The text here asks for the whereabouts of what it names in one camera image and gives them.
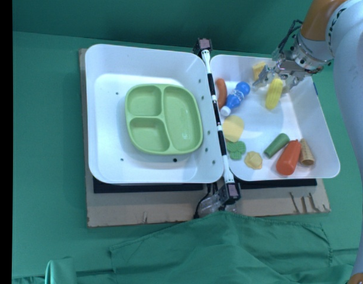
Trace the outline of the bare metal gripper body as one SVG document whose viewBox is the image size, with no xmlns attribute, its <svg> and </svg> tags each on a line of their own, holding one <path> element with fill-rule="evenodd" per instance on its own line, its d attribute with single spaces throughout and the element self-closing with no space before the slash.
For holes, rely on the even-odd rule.
<svg viewBox="0 0 363 284">
<path fill-rule="evenodd" d="M 303 79 L 323 70 L 324 64 L 311 59 L 303 53 L 294 53 L 290 50 L 275 50 L 272 53 L 272 60 L 275 65 L 272 72 L 277 74 L 281 79 L 287 79 L 291 76 L 296 79 Z"/>
</svg>

